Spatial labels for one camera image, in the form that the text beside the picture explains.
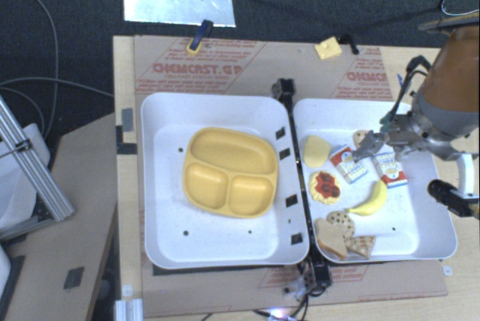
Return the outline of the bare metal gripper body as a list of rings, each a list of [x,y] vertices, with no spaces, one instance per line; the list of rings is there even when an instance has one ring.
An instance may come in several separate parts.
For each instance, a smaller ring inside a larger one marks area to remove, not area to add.
[[[443,161],[456,161],[462,155],[451,144],[454,137],[438,130],[421,113],[386,115],[382,119],[382,133],[388,146],[416,143],[417,152],[429,152]]]

